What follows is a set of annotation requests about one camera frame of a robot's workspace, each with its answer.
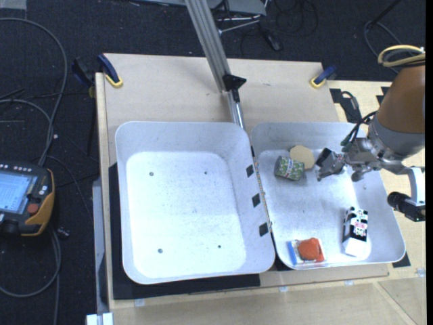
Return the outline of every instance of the screen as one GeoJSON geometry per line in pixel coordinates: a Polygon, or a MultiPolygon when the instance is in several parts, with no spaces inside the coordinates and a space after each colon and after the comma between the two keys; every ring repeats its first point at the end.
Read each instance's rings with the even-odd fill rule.
{"type": "Polygon", "coordinates": [[[26,203],[26,193],[36,178],[30,175],[0,172],[0,211],[20,214],[26,203]]]}

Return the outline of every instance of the beige disc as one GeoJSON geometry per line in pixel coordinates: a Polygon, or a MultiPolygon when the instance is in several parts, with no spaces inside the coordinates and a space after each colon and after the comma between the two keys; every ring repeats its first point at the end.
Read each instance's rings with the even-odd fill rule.
{"type": "Polygon", "coordinates": [[[306,170],[311,169],[315,163],[313,152],[304,146],[294,146],[290,148],[290,158],[292,160],[302,161],[306,170]]]}

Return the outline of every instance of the black floor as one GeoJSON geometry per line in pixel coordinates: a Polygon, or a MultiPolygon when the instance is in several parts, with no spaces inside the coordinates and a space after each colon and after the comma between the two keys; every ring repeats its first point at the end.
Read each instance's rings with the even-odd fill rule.
{"type": "MultiPolygon", "coordinates": [[[[322,62],[324,67],[336,66],[337,79],[392,81],[396,74],[377,64],[365,42],[364,26],[393,1],[270,0],[261,30],[272,29],[279,35],[281,51],[268,46],[257,24],[224,33],[223,45],[228,58],[322,62]]],[[[184,7],[119,0],[26,0],[26,11],[0,8],[2,18],[24,18],[44,26],[62,44],[68,69],[73,59],[81,57],[97,70],[96,57],[103,52],[203,56],[184,7]]],[[[221,27],[237,23],[225,22],[221,27]]],[[[380,23],[401,43],[425,46],[426,0],[402,0],[380,23]]],[[[376,52],[398,43],[380,26],[367,36],[376,52]]],[[[0,100],[23,89],[7,99],[30,101],[51,114],[63,71],[62,53],[45,31],[29,23],[0,20],[0,100]]],[[[57,185],[52,223],[70,232],[60,242],[59,324],[75,325],[95,313],[91,186],[99,165],[96,130],[91,136],[94,101],[70,71],[64,92],[45,166],[54,172],[57,185]]],[[[0,102],[0,160],[37,162],[46,135],[47,120],[33,106],[0,102]]],[[[0,286],[16,293],[31,292],[42,287],[54,270],[47,234],[0,238],[0,286]]],[[[54,301],[55,284],[27,299],[0,293],[0,324],[51,324],[54,301]]]]}

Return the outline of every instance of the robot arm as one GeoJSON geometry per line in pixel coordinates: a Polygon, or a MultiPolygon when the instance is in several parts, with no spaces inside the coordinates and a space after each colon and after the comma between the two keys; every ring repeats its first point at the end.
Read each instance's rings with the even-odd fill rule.
{"type": "Polygon", "coordinates": [[[425,146],[425,52],[412,46],[394,46],[378,57],[384,66],[404,66],[392,82],[379,110],[364,117],[342,142],[342,153],[325,148],[316,164],[320,167],[317,179],[343,172],[352,167],[352,180],[380,169],[396,175],[408,175],[411,197],[391,193],[388,203],[414,221],[425,220],[424,168],[406,167],[402,162],[425,146]],[[403,50],[419,53],[406,59],[388,59],[403,50]],[[359,126],[368,124],[367,137],[357,137],[359,126]]]}

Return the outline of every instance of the wooden table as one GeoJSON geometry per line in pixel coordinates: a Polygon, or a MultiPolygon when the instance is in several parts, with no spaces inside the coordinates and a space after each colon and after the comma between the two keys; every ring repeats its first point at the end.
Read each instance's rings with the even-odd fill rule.
{"type": "MultiPolygon", "coordinates": [[[[114,88],[96,74],[101,200],[108,307],[117,324],[426,324],[425,223],[395,213],[411,266],[392,264],[306,271],[270,270],[260,288],[115,300],[112,293],[108,167],[116,162],[114,134],[126,121],[231,121],[205,58],[106,54],[124,85],[114,88]]],[[[320,63],[229,60],[233,74],[247,78],[240,89],[246,131],[263,122],[346,121],[329,88],[347,90],[361,113],[378,108],[377,95],[390,83],[330,81],[319,89],[309,79],[320,63]]],[[[424,151],[407,160],[424,165],[424,151]]],[[[387,192],[410,194],[409,180],[381,171],[387,192]]]]}

